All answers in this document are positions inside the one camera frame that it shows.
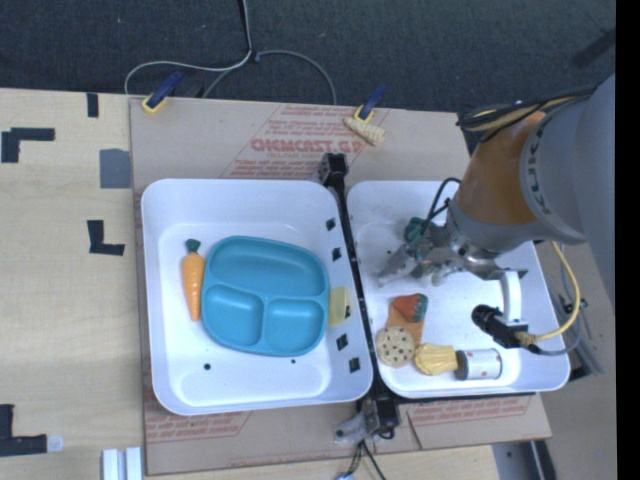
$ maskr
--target black tape mark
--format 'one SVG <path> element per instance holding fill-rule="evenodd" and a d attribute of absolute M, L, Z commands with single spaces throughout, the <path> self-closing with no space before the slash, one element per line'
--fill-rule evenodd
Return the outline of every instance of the black tape mark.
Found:
<path fill-rule="evenodd" d="M 336 345 L 338 346 L 338 351 L 342 350 L 349 344 L 349 340 L 347 339 L 347 335 L 343 334 L 336 340 Z"/>
<path fill-rule="evenodd" d="M 20 157 L 21 140 L 52 141 L 55 137 L 54 128 L 11 128 L 11 131 L 2 132 L 0 161 L 3 164 L 17 164 Z"/>
<path fill-rule="evenodd" d="M 55 128 L 11 128 L 11 135 L 18 140 L 52 141 L 56 138 Z"/>
<path fill-rule="evenodd" d="M 100 188 L 131 188 L 131 158 L 128 151 L 100 150 Z"/>
<path fill-rule="evenodd" d="M 47 452 L 47 436 L 15 436 L 13 425 L 13 405 L 0 405 L 0 457 L 12 455 L 32 455 Z"/>
<path fill-rule="evenodd" d="M 349 373 L 357 372 L 360 369 L 360 358 L 349 359 Z"/>
<path fill-rule="evenodd" d="M 582 69 L 589 64 L 591 64 L 594 60 L 596 60 L 600 55 L 606 52 L 609 48 L 616 44 L 616 29 L 613 28 L 611 30 L 607 30 L 603 36 L 596 39 L 593 43 L 587 46 L 584 50 L 576 53 L 572 58 L 571 62 L 574 66 Z"/>
<path fill-rule="evenodd" d="M 20 156 L 20 141 L 9 132 L 2 132 L 0 159 L 3 164 L 17 164 Z"/>
<path fill-rule="evenodd" d="M 93 254 L 110 254 L 112 256 L 122 256 L 124 254 L 124 244 L 104 243 L 104 221 L 88 220 L 89 239 L 91 247 L 89 252 Z"/>
<path fill-rule="evenodd" d="M 87 93 L 87 117 L 98 118 L 100 107 L 98 105 L 98 95 L 95 92 Z"/>

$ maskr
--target wooden table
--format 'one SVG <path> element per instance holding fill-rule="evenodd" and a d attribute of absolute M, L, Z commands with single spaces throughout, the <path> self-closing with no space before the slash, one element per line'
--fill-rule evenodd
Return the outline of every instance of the wooden table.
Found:
<path fill-rule="evenodd" d="M 22 140 L 0 164 L 0 404 L 13 434 L 64 438 L 56 453 L 0 458 L 0 478 L 98 478 L 101 451 L 143 447 L 140 336 L 131 189 L 101 188 L 99 152 L 129 149 L 128 98 L 0 90 L 0 130 L 47 127 L 55 141 Z M 88 220 L 124 254 L 89 253 Z M 327 460 L 167 478 L 336 477 Z M 491 446 L 381 456 L 388 478 L 498 478 Z M 358 478 L 376 478 L 367 460 Z"/>

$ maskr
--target orange carrot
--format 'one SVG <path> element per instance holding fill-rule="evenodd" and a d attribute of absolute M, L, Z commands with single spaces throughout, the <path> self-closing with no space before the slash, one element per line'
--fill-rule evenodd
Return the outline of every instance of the orange carrot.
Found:
<path fill-rule="evenodd" d="M 200 294 L 202 293 L 205 261 L 198 254 L 200 242 L 190 238 L 185 245 L 188 253 L 182 260 L 182 286 L 191 320 L 195 321 L 200 319 Z"/>

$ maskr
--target blue divided plate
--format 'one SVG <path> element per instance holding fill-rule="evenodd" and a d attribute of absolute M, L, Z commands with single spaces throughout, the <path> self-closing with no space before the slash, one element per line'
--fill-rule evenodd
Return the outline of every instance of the blue divided plate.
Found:
<path fill-rule="evenodd" d="M 202 322 L 229 348 L 299 356 L 324 336 L 329 279 L 310 251 L 264 238 L 233 236 L 207 257 Z"/>

